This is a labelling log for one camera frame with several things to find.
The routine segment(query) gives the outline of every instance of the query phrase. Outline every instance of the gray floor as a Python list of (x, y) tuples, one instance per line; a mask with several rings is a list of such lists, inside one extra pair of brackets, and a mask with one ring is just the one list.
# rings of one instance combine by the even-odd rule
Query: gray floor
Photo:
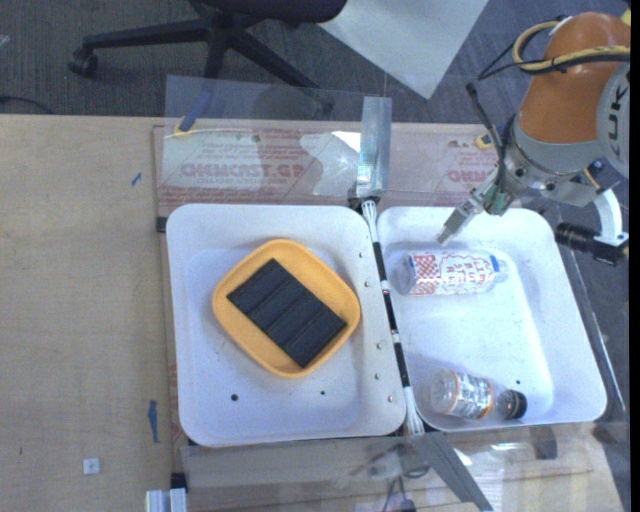
[[(266, 21), (251, 31), (323, 88), (392, 97), (394, 121), (476, 123), (464, 84), (524, 29), (560, 14), (596, 10), (620, 15), (626, 7), (622, 0), (489, 0), (429, 101), (318, 26), (292, 28)], [(10, 40), (0, 46), (0, 96), (24, 98), (40, 106), (6, 99), (0, 102), (0, 113), (42, 114), (46, 108), (63, 115), (162, 116), (167, 75), (199, 76), (204, 68), (204, 44), (99, 51), (100, 67), (92, 79), (70, 73), (66, 63), (83, 35), (193, 17), (184, 0), (5, 0), (0, 3), (0, 35), (9, 35)], [(234, 52), (227, 55), (220, 78), (278, 83)], [(479, 85), (485, 108), (496, 125), (504, 124), (513, 114), (527, 84), (526, 78), (511, 70)], [(623, 203), (628, 230), (628, 180), (606, 166), (599, 178), (604, 185), (614, 187)], [(589, 207), (575, 210), (540, 205), (540, 209), (550, 222), (573, 219), (597, 226), (595, 210)], [(568, 264), (577, 264), (579, 273), (573, 276), (576, 295), (594, 311), (590, 315), (585, 308), (585, 323), (593, 337), (604, 339), (602, 370), (606, 373), (609, 365), (613, 368), (620, 390), (621, 399), (611, 400), (598, 436), (605, 445), (625, 508), (630, 510), (628, 261), (607, 267), (583, 254), (565, 251), (563, 256)], [(616, 391), (613, 381), (611, 391)]]

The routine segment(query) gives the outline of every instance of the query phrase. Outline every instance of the wooden table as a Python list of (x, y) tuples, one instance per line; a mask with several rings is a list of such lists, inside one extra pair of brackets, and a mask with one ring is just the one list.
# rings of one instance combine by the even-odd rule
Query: wooden table
[[(141, 510), (147, 490), (169, 488), (152, 140), (161, 122), (0, 117), (0, 510)], [(576, 432), (591, 471), (512, 482), (505, 510), (583, 495), (585, 510), (621, 510), (600, 445)], [(83, 474), (88, 458), (99, 474)]]

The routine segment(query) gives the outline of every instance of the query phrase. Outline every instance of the small white square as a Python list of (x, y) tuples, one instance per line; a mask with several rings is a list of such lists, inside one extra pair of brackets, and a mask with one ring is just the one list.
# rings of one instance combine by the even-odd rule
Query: small white square
[(84, 459), (82, 461), (82, 468), (85, 475), (97, 475), (100, 473), (100, 459)]

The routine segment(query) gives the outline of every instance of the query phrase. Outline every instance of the chair wheel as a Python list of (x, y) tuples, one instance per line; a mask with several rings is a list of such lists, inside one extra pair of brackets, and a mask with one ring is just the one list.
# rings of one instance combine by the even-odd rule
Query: chair wheel
[(98, 69), (98, 57), (91, 50), (80, 47), (73, 52), (73, 59), (69, 61), (69, 69), (80, 76), (90, 77)]

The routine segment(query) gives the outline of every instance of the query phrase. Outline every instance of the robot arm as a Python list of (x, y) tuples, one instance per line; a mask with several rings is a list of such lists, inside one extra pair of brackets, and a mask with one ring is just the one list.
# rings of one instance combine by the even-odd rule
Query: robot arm
[[(526, 44), (548, 28), (553, 32), (543, 58), (523, 61), (520, 53)], [(529, 89), (506, 140), (493, 135), (498, 165), (451, 214), (438, 236), (442, 245), (478, 213), (502, 215), (514, 200), (534, 189), (548, 199), (574, 206), (595, 203), (603, 231), (589, 232), (593, 243), (574, 245), (592, 250), (594, 244), (613, 244), (612, 252), (593, 252), (596, 258), (615, 263), (610, 256), (628, 243), (621, 222), (610, 220), (616, 218), (616, 209), (619, 216), (617, 200), (612, 192), (576, 178), (603, 157), (628, 178), (630, 37), (630, 27), (620, 19), (589, 12), (542, 23), (518, 38), (513, 60), (533, 75)], [(482, 114), (473, 86), (468, 91)], [(483, 122), (490, 133), (495, 132), (486, 118)], [(584, 230), (572, 233), (566, 226), (563, 233), (557, 237), (563, 243), (584, 242), (587, 236)]]

